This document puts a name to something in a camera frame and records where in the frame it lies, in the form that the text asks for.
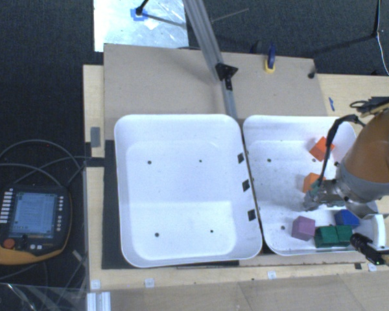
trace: dark background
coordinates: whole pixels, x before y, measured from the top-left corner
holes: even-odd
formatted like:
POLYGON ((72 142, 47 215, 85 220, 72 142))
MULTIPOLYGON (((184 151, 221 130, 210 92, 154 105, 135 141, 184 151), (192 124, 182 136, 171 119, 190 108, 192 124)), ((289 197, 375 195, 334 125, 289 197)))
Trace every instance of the dark background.
MULTIPOLYGON (((249 52, 262 40, 273 42, 278 55, 313 58, 319 73, 385 75, 377 40, 369 37, 377 0, 204 2, 211 19, 249 8, 214 23, 222 51, 249 52)), ((383 0, 381 30, 389 70, 389 0, 383 0)), ((189 43, 197 46, 190 27, 189 43)), ((102 61, 93 51, 93 0, 0 0, 0 153, 12 143, 39 138, 83 156, 82 66, 102 61)), ((42 165, 63 156, 46 146, 22 146, 2 162, 42 165)), ((75 170, 67 161, 53 173, 66 182, 75 170)), ((25 172, 0 168, 0 188, 25 172)), ((66 251, 2 282, 80 286, 84 267, 72 254, 86 256, 80 178, 71 193, 74 224, 66 251)), ((0 277, 25 268, 0 266, 0 277)))

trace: white tray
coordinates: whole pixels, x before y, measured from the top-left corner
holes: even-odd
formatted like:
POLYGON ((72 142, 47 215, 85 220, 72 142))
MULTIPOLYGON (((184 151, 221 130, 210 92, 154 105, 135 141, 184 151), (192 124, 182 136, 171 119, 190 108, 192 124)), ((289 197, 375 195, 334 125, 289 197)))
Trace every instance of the white tray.
POLYGON ((235 120, 128 115, 114 134, 121 249, 130 264, 146 268, 258 254, 262 235, 235 120))
MULTIPOLYGON (((334 117, 277 117, 254 115, 243 125, 253 187, 261 215, 263 233, 268 247, 280 255, 350 251, 352 247, 317 249, 309 241, 291 237, 292 222, 299 215, 316 220, 316 226, 335 225, 334 214, 343 207, 319 207, 303 210, 303 181, 307 174, 319 174, 322 163, 309 150, 326 136, 334 117)), ((335 177, 335 161, 341 161, 355 140, 349 123, 342 124, 335 136, 334 150, 327 164, 325 177, 335 177)), ((370 220, 361 220, 354 230, 366 234, 370 220)))

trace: black bracket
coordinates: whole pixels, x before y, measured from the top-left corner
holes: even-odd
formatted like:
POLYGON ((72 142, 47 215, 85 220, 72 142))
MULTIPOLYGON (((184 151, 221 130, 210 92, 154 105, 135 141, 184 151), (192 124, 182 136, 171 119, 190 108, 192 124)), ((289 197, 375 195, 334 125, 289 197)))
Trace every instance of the black bracket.
POLYGON ((227 90, 232 91, 232 76, 238 71, 238 68, 226 65, 224 63, 217 63, 216 72, 218 73, 219 80, 225 80, 225 86, 227 90))

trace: screen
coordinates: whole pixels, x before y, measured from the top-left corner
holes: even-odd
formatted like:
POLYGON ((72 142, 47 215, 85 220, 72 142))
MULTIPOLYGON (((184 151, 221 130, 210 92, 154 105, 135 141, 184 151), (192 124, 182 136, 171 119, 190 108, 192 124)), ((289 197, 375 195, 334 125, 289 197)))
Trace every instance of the screen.
POLYGON ((10 236, 32 234, 52 238, 56 200, 56 194, 18 192, 10 236))

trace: red button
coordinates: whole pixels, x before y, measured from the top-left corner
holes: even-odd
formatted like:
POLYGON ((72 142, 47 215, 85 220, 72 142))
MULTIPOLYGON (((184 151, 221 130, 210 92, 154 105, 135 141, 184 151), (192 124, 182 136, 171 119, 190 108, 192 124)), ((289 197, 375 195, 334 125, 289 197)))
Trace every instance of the red button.
POLYGON ((5 249, 13 249, 15 245, 16 241, 13 238, 6 238, 3 242, 3 247, 5 247, 5 249))

